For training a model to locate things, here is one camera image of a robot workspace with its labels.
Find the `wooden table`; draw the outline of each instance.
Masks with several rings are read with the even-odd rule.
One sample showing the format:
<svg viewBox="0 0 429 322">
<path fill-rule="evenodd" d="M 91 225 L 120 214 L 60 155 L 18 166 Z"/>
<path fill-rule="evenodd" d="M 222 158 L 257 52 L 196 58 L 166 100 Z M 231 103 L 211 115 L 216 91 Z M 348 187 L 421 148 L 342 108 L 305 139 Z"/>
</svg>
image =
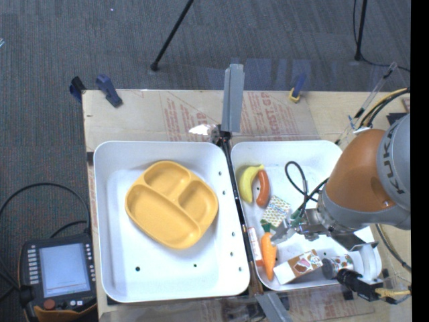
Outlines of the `wooden table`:
<svg viewBox="0 0 429 322">
<path fill-rule="evenodd" d="M 157 91 L 117 90 L 124 104 L 114 108 L 102 91 L 84 91 L 82 107 L 86 149 L 89 154 L 108 140 L 157 140 L 206 142 L 206 136 L 188 133 L 201 123 L 221 122 L 222 91 Z M 348 115 L 354 115 L 368 92 L 304 92 L 297 103 L 288 99 L 289 92 L 245 91 L 241 133 L 233 135 L 241 140 L 297 140 L 322 139 L 335 141 L 346 128 Z M 387 93 L 378 93 L 375 103 Z M 392 101 L 374 121 L 374 126 L 387 129 L 386 115 L 406 112 L 404 95 Z M 172 302 L 168 305 L 108 305 L 101 285 L 99 233 L 95 199 L 93 164 L 88 161 L 93 242 L 97 274 L 97 296 L 100 321 L 227 321 L 225 309 L 232 307 L 238 314 L 241 300 L 206 299 L 191 302 Z M 396 250 L 411 266 L 411 231 L 386 226 L 385 230 Z M 373 228 L 377 241 L 380 238 Z M 391 278 L 411 284 L 411 274 L 405 271 L 380 241 L 378 246 L 384 268 Z M 341 285 L 288 292 L 290 315 L 294 321 L 334 319 L 338 321 L 409 321 L 412 319 L 412 300 L 399 305 L 383 301 L 367 302 L 360 298 L 345 301 Z"/>
</svg>

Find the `tripod leg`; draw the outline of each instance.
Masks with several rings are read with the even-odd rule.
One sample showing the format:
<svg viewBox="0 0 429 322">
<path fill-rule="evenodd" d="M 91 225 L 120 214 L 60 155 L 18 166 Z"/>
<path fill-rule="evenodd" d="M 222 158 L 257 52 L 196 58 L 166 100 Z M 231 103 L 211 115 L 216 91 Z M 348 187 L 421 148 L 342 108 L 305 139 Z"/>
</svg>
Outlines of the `tripod leg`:
<svg viewBox="0 0 429 322">
<path fill-rule="evenodd" d="M 194 0 L 189 0 L 188 3 L 186 4 L 182 14 L 180 14 L 180 17 L 178 19 L 178 21 L 176 22 L 176 24 L 173 27 L 173 30 L 170 32 L 170 35 L 168 36 L 166 42 L 164 43 L 164 45 L 162 46 L 162 49 L 160 51 L 160 53 L 158 54 L 157 58 L 155 59 L 155 62 L 152 63 L 150 65 L 150 68 L 153 71 L 157 71 L 158 70 L 158 63 L 161 60 L 161 57 L 164 55 L 164 52 L 167 50 L 168 45 L 170 44 L 170 42 L 172 41 L 174 34 L 176 33 L 177 29 L 179 28 L 180 24 L 182 23 L 182 20 L 185 18 L 185 15 L 188 13 L 188 10 L 190 9 L 192 3 L 194 2 Z"/>
<path fill-rule="evenodd" d="M 355 54 L 356 61 L 360 61 L 362 59 L 361 44 L 362 44 L 363 24 L 365 23 L 365 14 L 367 12 L 367 4 L 368 4 L 368 0 L 363 0 L 362 12 L 361 12 L 361 23 L 359 25 L 359 37 L 357 38 L 357 49 Z"/>
</svg>

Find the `banana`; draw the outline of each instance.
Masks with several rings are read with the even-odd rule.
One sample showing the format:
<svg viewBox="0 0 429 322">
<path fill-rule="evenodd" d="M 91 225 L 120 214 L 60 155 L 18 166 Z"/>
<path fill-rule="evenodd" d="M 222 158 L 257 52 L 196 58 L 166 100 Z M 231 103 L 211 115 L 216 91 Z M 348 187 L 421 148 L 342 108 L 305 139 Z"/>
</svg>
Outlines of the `banana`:
<svg viewBox="0 0 429 322">
<path fill-rule="evenodd" d="M 252 183 L 257 173 L 263 169 L 263 165 L 248 166 L 244 169 L 239 179 L 239 193 L 241 198 L 248 203 L 253 201 Z"/>
</svg>

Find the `carrot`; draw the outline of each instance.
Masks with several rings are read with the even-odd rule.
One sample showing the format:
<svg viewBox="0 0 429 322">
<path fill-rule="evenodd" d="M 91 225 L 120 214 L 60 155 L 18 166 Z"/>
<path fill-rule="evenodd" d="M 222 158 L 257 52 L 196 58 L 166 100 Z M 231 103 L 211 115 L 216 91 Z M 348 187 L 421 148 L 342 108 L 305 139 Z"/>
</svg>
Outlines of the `carrot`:
<svg viewBox="0 0 429 322">
<path fill-rule="evenodd" d="M 266 207 L 269 199 L 269 180 L 267 172 L 262 169 L 257 173 L 257 178 L 261 184 L 261 189 L 256 198 L 256 203 L 259 207 Z"/>
<path fill-rule="evenodd" d="M 271 244 L 271 233 L 269 232 L 269 224 L 263 225 L 265 233 L 261 237 L 261 253 L 263 259 L 263 266 L 268 280 L 273 280 L 275 256 L 277 255 L 277 246 Z"/>
</svg>

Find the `blue clamp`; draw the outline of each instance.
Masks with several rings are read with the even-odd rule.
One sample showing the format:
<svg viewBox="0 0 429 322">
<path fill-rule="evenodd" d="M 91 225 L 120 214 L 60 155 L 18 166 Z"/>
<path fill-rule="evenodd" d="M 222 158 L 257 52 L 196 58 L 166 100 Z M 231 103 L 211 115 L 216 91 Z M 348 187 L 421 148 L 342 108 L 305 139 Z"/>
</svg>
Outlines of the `blue clamp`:
<svg viewBox="0 0 429 322">
<path fill-rule="evenodd" d="M 116 92 L 112 80 L 106 74 L 99 74 L 95 83 L 97 86 L 106 93 L 106 99 L 114 107 L 120 106 L 122 104 L 122 99 L 119 98 L 118 93 Z"/>
<path fill-rule="evenodd" d="M 80 81 L 79 76 L 76 76 L 72 79 L 72 84 L 70 85 L 70 94 L 75 97 L 79 103 L 82 103 L 82 91 L 85 91 L 86 88 Z"/>
<path fill-rule="evenodd" d="M 300 91 L 302 86 L 304 85 L 304 81 L 306 80 L 306 78 L 307 78 L 306 73 L 303 72 L 298 77 L 298 80 L 296 81 L 296 84 L 294 85 L 294 87 L 292 87 L 292 89 L 290 90 L 289 99 L 295 103 L 297 103 L 300 100 Z"/>
</svg>

